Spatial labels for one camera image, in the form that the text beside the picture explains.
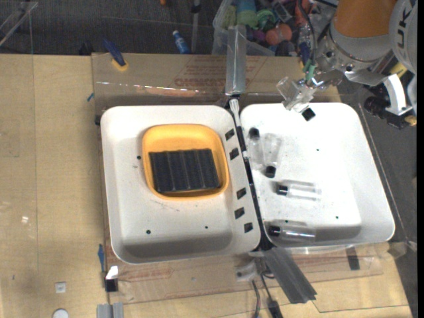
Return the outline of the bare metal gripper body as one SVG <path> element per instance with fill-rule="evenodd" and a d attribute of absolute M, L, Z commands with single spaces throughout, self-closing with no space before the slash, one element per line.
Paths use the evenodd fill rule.
<path fill-rule="evenodd" d="M 393 74 L 373 72 L 372 68 L 378 60 L 360 60 L 348 54 L 335 44 L 325 46 L 317 56 L 317 71 L 328 72 L 338 70 L 348 81 L 369 86 L 386 83 Z"/>

